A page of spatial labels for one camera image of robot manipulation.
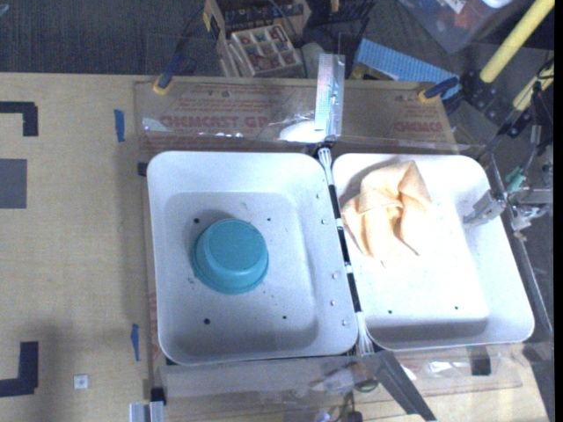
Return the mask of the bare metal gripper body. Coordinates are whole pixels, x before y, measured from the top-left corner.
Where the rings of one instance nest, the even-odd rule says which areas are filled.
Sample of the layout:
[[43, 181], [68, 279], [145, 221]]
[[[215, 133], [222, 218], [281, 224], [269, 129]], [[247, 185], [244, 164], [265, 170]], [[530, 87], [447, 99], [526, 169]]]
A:
[[553, 190], [549, 187], [524, 187], [515, 191], [504, 191], [503, 195], [512, 208], [543, 207], [553, 203]]

